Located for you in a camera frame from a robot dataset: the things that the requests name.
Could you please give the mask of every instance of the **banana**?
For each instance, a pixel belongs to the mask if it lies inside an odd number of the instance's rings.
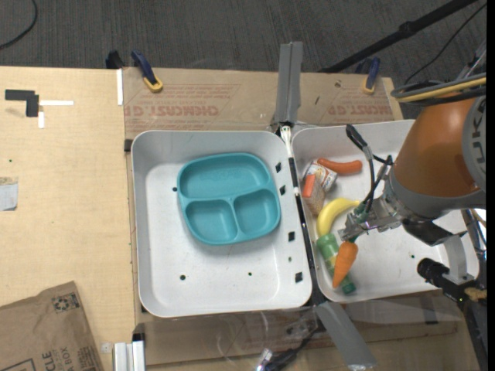
[[[338,215],[360,204],[358,200],[347,198],[335,198],[328,202],[319,212],[316,219],[316,232],[318,237],[325,235],[332,229],[333,221]]]

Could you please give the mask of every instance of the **gray carpet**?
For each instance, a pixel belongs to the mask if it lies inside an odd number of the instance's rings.
[[[104,68],[110,50],[130,65],[131,50],[140,49],[157,67],[277,71],[280,44],[302,41],[302,70],[316,72],[449,1],[36,0],[38,22],[18,43],[0,50],[0,65]],[[381,74],[403,84],[485,2],[377,53]],[[19,34],[32,16],[30,0],[0,0],[0,44]],[[452,80],[485,38],[486,9],[414,81]],[[417,114],[408,106],[403,111],[406,118]]]

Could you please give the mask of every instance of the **teal plate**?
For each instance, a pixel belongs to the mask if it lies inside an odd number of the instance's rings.
[[[252,154],[225,153],[188,162],[180,169],[177,193],[189,230],[209,245],[257,239],[280,222],[271,174]]]

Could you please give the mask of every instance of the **green bottle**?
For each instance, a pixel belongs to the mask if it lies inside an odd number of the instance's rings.
[[[339,244],[337,243],[335,235],[333,235],[333,233],[322,235],[316,241],[316,246],[325,259],[326,269],[329,271],[330,276],[333,278],[335,259],[337,258],[337,254],[339,253]],[[340,287],[342,288],[344,294],[350,294],[356,290],[356,286],[350,280],[349,275],[347,275],[342,280],[342,282],[340,283]]]

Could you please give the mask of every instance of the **orange carrot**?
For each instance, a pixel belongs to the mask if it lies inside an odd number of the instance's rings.
[[[354,242],[345,241],[340,245],[339,253],[335,259],[333,271],[333,288],[337,288],[346,277],[357,256],[357,245]]]
[[[349,162],[335,162],[329,161],[325,158],[319,158],[317,162],[320,165],[325,166],[325,168],[333,170],[339,175],[350,175],[352,173],[358,173],[363,168],[363,162],[361,162],[359,159]]]

